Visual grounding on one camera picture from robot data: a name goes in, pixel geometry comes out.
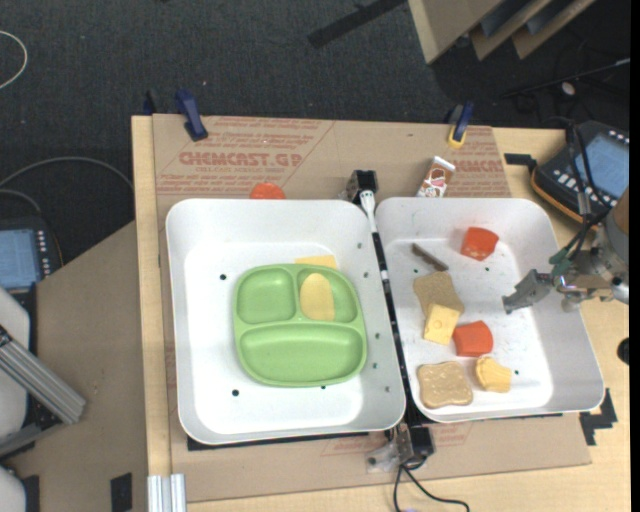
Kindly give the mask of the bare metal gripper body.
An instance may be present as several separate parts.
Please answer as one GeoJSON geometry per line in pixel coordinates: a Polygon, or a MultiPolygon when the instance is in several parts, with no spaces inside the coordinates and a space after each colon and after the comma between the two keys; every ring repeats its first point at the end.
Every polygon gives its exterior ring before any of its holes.
{"type": "Polygon", "coordinates": [[[629,304],[629,268],[615,253],[588,249],[570,257],[567,250],[561,250],[549,263],[552,284],[563,295],[561,306],[565,312],[595,299],[629,304]]]}

